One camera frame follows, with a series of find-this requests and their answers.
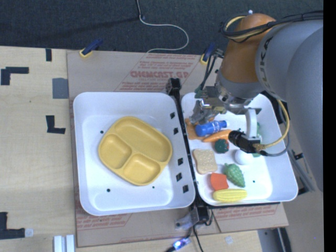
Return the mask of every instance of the blue clamp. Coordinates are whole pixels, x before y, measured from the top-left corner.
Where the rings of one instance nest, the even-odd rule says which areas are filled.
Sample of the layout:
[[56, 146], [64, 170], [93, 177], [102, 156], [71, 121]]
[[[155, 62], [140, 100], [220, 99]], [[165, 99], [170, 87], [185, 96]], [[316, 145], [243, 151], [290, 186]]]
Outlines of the blue clamp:
[[215, 49], [215, 43], [210, 43], [208, 48], [204, 51], [204, 53], [201, 56], [200, 62], [202, 64], [206, 65], [208, 63], [208, 59], [211, 56], [211, 54], [213, 53], [214, 49]]
[[82, 49], [79, 52], [79, 55], [82, 58], [87, 58], [92, 54], [93, 50], [97, 50], [99, 46], [103, 43], [103, 39], [96, 39], [94, 40], [90, 45], [88, 45], [86, 48]]

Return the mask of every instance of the yellow plate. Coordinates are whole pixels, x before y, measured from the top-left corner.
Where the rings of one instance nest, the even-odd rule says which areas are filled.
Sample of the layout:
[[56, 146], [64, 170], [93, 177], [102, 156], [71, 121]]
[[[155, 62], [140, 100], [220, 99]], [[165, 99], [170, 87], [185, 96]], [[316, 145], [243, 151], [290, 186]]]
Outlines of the yellow plate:
[[100, 141], [103, 164], [128, 182], [144, 186], [163, 171], [173, 154], [169, 139], [136, 117], [117, 120]]

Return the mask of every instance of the yellow corn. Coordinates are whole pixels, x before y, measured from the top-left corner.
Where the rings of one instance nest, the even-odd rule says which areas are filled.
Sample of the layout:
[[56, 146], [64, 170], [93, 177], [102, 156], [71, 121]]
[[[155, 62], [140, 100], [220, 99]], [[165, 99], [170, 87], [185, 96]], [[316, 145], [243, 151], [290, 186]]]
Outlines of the yellow corn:
[[242, 188], [227, 188], [213, 193], [213, 198], [220, 202], [236, 202], [247, 197], [247, 191]]

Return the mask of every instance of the white tray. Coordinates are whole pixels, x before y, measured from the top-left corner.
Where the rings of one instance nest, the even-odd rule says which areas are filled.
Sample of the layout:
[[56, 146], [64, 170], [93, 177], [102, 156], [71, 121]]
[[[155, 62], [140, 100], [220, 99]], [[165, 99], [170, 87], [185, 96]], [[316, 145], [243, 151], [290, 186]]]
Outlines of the white tray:
[[[194, 201], [191, 169], [176, 104], [170, 96], [154, 92], [85, 92], [75, 98], [73, 108], [79, 196], [86, 212], [97, 216], [136, 213], [183, 208]], [[147, 122], [172, 143], [171, 160], [149, 185], [127, 182], [99, 159], [98, 146], [104, 132], [124, 116]]]
[[[188, 93], [182, 98], [182, 109], [184, 118], [189, 118], [193, 113], [193, 108], [197, 99], [194, 98], [194, 93]], [[272, 107], [271, 102], [267, 97], [258, 95], [248, 107], [262, 108], [257, 115], [257, 121], [260, 124], [260, 134], [263, 143], [271, 143], [281, 137], [281, 131]], [[217, 115], [215, 120], [228, 121], [228, 129], [246, 132], [246, 118], [245, 115], [234, 115], [231, 112]], [[201, 140], [188, 140], [190, 151], [194, 149], [212, 149], [212, 143], [204, 143]], [[279, 153], [285, 148], [284, 142], [268, 148], [268, 153]], [[223, 173], [225, 163], [236, 163], [234, 154], [238, 147], [229, 143], [229, 151], [225, 154], [218, 154], [215, 152], [215, 159], [218, 166], [217, 173]], [[201, 175], [197, 172], [195, 160], [193, 159], [193, 166], [197, 187], [201, 198], [212, 206], [227, 206], [227, 205], [241, 205], [241, 204], [260, 204], [272, 202], [285, 202], [293, 200], [298, 193], [297, 182], [293, 169], [288, 157], [285, 153], [277, 157], [260, 156], [254, 159], [252, 164], [239, 165], [245, 178], [248, 196], [239, 202], [222, 203], [215, 201], [212, 197], [213, 189], [209, 182], [209, 175]], [[238, 188], [233, 183], [228, 181], [230, 188]]]

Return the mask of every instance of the white cable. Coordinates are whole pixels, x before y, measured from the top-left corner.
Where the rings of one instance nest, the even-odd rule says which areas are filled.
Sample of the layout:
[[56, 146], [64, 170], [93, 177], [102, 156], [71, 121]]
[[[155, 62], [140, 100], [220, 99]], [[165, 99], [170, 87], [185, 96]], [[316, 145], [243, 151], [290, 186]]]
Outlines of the white cable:
[[180, 49], [185, 48], [189, 44], [189, 36], [188, 36], [187, 32], [184, 29], [182, 29], [182, 28], [180, 28], [180, 27], [178, 27], [176, 25], [173, 25], [173, 24], [150, 24], [150, 23], [146, 23], [141, 18], [141, 10], [140, 10], [140, 5], [139, 5], [139, 0], [136, 0], [136, 3], [137, 3], [137, 6], [138, 6], [138, 11], [139, 11], [139, 19], [140, 19], [140, 21], [143, 24], [146, 24], [146, 25], [149, 25], [149, 26], [169, 26], [169, 27], [175, 27], [175, 28], [181, 30], [182, 32], [184, 32], [184, 34], [185, 34], [185, 36], [187, 38], [187, 42], [181, 48], [174, 48], [174, 49], [171, 49], [171, 48], [153, 48], [153, 49], [148, 50], [147, 53], [150, 53], [151, 51], [154, 51], [154, 50], [169, 50], [169, 51], [180, 50]]

